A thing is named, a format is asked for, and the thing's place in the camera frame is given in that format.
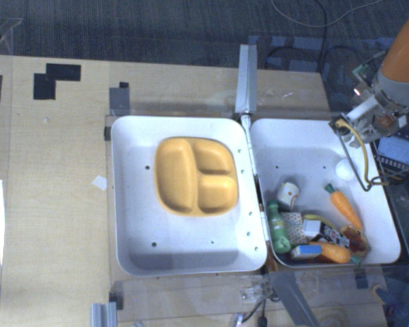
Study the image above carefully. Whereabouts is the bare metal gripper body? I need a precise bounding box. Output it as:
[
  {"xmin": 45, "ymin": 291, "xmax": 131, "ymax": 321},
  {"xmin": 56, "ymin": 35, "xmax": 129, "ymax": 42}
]
[{"xmin": 370, "ymin": 103, "xmax": 409, "ymax": 139}]

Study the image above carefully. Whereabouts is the white egg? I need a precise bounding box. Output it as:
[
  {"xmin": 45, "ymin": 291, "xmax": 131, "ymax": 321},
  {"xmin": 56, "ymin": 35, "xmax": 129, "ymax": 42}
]
[{"xmin": 335, "ymin": 158, "xmax": 356, "ymax": 181}]

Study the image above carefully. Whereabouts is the white plastic tray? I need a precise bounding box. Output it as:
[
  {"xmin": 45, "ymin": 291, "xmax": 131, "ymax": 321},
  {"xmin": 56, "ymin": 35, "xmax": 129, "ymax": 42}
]
[
  {"xmin": 110, "ymin": 115, "xmax": 269, "ymax": 278},
  {"xmin": 250, "ymin": 118, "xmax": 402, "ymax": 269}
]

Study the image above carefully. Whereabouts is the orange carrot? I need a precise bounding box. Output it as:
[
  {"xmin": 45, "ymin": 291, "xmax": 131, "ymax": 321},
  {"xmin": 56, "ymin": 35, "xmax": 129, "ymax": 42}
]
[
  {"xmin": 308, "ymin": 240, "xmax": 362, "ymax": 266},
  {"xmin": 323, "ymin": 183, "xmax": 363, "ymax": 232}
]

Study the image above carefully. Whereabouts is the yellow banana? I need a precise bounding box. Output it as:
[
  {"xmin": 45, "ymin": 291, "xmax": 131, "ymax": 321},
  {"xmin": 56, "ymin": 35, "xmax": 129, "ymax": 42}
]
[{"xmin": 303, "ymin": 214, "xmax": 338, "ymax": 233}]

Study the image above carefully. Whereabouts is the white and yellow can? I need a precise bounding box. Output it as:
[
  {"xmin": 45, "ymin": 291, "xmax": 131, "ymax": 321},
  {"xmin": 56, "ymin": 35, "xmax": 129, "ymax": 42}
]
[{"xmin": 276, "ymin": 181, "xmax": 301, "ymax": 211}]

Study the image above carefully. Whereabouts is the brown and red pizza slice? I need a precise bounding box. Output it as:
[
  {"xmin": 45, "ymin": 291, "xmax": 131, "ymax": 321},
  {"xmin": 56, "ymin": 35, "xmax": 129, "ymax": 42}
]
[{"xmin": 339, "ymin": 225, "xmax": 369, "ymax": 257}]

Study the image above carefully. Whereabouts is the black printed packet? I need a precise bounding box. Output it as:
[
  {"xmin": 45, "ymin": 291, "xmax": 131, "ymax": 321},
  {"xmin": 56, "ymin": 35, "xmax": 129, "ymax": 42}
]
[{"xmin": 320, "ymin": 223, "xmax": 350, "ymax": 249}]

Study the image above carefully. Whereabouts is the white cube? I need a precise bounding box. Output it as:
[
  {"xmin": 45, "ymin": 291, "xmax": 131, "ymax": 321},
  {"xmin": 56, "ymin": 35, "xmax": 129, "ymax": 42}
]
[{"xmin": 301, "ymin": 218, "xmax": 322, "ymax": 240}]

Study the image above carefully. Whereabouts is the yellow dotted white packet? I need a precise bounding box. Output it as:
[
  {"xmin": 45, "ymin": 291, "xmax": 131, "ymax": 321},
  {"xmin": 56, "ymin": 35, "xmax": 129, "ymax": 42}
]
[{"xmin": 281, "ymin": 212, "xmax": 308, "ymax": 247}]

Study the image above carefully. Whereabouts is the blue and white carton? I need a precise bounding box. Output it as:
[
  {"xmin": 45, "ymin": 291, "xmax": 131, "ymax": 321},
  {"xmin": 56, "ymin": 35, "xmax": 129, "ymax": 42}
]
[{"xmin": 290, "ymin": 244, "xmax": 323, "ymax": 262}]

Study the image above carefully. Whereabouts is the green bottle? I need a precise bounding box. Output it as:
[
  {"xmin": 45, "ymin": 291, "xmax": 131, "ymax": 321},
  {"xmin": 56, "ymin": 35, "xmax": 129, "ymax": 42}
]
[{"xmin": 266, "ymin": 200, "xmax": 292, "ymax": 255}]

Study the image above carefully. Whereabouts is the orange divided plate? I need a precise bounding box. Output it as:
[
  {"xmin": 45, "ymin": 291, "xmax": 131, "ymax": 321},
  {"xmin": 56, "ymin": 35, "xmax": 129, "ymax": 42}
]
[{"xmin": 153, "ymin": 136, "xmax": 240, "ymax": 217}]

